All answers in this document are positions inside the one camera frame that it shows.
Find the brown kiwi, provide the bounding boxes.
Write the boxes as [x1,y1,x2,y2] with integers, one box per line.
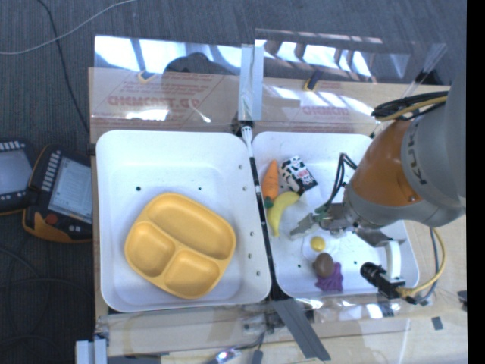
[311,252,336,278]

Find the white fried egg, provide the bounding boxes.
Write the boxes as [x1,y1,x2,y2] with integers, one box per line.
[301,234,343,262]

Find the black cylinder on white bracket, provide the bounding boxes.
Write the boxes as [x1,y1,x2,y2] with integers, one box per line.
[359,237,408,300]

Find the brown cardboard board red print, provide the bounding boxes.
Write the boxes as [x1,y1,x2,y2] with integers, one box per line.
[87,66,468,358]

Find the black and white milk carton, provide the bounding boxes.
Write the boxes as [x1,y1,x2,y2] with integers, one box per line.
[278,155,319,197]

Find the orange carrot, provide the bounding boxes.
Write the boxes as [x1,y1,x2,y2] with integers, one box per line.
[261,159,281,209]

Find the yellow banana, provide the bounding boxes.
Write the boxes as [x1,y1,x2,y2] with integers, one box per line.
[266,190,302,238]

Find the purple grapes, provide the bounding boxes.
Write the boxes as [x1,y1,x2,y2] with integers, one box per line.
[314,262,345,293]

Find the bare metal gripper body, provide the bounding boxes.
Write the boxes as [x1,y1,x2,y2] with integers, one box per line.
[315,202,359,238]

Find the yellow divided plate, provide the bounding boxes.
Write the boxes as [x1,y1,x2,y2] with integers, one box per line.
[124,192,238,300]

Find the white plastic tray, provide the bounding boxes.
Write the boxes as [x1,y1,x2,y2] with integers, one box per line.
[95,129,273,313]
[251,130,421,300]

